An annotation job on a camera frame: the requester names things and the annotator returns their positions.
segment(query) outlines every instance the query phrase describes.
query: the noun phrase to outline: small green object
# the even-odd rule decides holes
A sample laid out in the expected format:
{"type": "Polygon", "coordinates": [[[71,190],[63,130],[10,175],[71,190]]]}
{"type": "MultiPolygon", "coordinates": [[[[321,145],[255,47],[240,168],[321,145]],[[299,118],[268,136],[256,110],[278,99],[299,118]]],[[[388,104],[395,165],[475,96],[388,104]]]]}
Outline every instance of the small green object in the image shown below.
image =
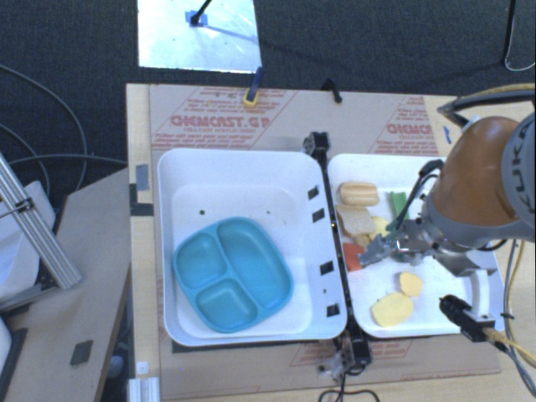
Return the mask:
{"type": "MultiPolygon", "coordinates": [[[[391,203],[393,204],[394,208],[394,215],[398,216],[400,213],[402,213],[402,210],[404,209],[405,204],[408,201],[408,197],[406,196],[405,192],[391,192],[391,203]]],[[[408,215],[408,212],[406,211],[404,219],[409,219],[410,216],[408,215]]]]}

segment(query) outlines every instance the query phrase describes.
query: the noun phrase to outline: dark floor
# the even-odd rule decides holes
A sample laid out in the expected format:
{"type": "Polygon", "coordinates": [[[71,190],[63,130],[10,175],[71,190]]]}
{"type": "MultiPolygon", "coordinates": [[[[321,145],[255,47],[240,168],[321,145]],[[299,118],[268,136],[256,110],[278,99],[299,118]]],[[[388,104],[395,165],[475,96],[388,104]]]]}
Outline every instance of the dark floor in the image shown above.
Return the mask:
{"type": "MultiPolygon", "coordinates": [[[[534,68],[501,63],[510,0],[254,0],[263,86],[465,95],[534,82],[534,68]]],[[[511,54],[534,61],[536,0],[518,0],[511,54]]],[[[89,154],[126,160],[125,85],[130,82],[246,86],[250,75],[137,66],[137,0],[0,0],[0,64],[50,88],[80,118],[89,154]]],[[[0,70],[0,124],[38,154],[82,153],[79,129],[56,100],[0,70]]],[[[0,129],[12,161],[28,151],[0,129]]],[[[81,162],[46,162],[59,209],[81,162]]],[[[13,166],[23,182],[35,163],[13,166]]],[[[90,162],[83,184],[121,168],[90,162]]],[[[108,394],[106,400],[113,400],[108,394]]]]}

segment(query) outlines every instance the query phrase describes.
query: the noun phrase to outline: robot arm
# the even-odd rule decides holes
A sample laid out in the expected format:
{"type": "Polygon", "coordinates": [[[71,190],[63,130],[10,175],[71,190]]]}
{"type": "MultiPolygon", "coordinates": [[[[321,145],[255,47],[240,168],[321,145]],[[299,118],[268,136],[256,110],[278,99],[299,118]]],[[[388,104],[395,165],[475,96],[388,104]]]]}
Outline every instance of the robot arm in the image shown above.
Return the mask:
{"type": "MultiPolygon", "coordinates": [[[[513,101],[513,91],[508,94],[513,101]]],[[[472,103],[489,104],[489,95],[479,99],[472,103]]],[[[440,111],[464,123],[453,109],[451,103],[440,111]]],[[[521,123],[495,116],[466,124],[445,164],[432,161],[420,171],[406,209],[426,181],[437,177],[420,217],[403,220],[403,211],[389,225],[389,235],[378,235],[360,255],[361,265],[388,255],[416,264],[432,255],[453,274],[463,276],[475,268],[466,256],[469,250],[481,249],[491,240],[534,242],[534,124],[534,113],[521,123]]]]}

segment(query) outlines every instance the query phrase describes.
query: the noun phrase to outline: black metal rod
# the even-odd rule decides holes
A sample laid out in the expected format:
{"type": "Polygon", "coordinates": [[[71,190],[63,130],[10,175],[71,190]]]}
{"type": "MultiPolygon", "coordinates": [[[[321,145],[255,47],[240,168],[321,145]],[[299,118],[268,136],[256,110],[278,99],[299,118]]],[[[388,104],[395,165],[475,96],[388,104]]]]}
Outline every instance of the black metal rod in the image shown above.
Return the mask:
{"type": "Polygon", "coordinates": [[[192,24],[193,26],[196,26],[199,24],[199,19],[201,18],[201,15],[203,15],[203,12],[212,1],[213,0],[206,0],[205,3],[203,3],[203,6],[201,6],[198,12],[190,18],[190,24],[192,24]]]}
{"type": "Polygon", "coordinates": [[[506,26],[506,37],[504,38],[504,49],[502,52],[502,60],[505,60],[508,57],[510,43],[512,42],[513,18],[516,13],[516,2],[517,0],[510,0],[510,7],[508,9],[508,23],[506,26]]]}

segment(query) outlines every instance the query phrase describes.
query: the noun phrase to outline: blue plate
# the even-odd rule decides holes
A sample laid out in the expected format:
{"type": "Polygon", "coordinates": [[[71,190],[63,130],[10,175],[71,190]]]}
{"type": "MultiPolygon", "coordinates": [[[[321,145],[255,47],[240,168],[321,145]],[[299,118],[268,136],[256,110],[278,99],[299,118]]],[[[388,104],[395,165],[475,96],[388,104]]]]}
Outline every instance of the blue plate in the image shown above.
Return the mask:
{"type": "Polygon", "coordinates": [[[238,332],[262,322],[291,299],[294,282],[281,253],[253,220],[211,224],[176,249],[179,285],[204,323],[238,332]]]}

